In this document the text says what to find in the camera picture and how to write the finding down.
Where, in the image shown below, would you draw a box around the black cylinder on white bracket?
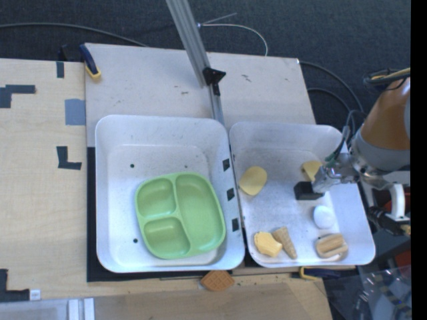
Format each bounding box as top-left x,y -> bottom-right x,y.
368,183 -> 412,237

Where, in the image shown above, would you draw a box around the pale flat board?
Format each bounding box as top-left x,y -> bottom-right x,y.
85,42 -> 317,149

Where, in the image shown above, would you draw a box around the black cube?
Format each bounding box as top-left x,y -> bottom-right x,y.
293,181 -> 326,201

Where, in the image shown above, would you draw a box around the yellow toy fries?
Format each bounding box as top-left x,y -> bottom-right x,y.
253,231 -> 284,259

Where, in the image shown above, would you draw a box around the white egg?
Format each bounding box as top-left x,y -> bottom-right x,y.
312,205 -> 337,230

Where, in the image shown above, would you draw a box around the yellow curved crisp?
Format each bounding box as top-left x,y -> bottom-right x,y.
300,160 -> 324,183

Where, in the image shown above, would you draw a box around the tan ice cream cone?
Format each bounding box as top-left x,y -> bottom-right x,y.
271,225 -> 298,260

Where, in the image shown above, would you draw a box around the green divided plate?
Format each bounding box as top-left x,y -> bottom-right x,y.
134,171 -> 228,261

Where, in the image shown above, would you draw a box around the white plastic tray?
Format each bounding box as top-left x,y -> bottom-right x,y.
229,121 -> 377,269
95,114 -> 246,274

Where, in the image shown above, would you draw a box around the yellow round crisp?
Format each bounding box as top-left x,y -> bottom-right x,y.
238,165 -> 268,197

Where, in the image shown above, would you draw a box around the brown waffle biscuit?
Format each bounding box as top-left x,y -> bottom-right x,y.
199,269 -> 236,293

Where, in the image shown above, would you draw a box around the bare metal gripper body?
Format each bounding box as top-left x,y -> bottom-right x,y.
320,151 -> 363,185

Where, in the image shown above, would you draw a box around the tan hot dog bun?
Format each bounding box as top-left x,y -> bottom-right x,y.
314,233 -> 349,263

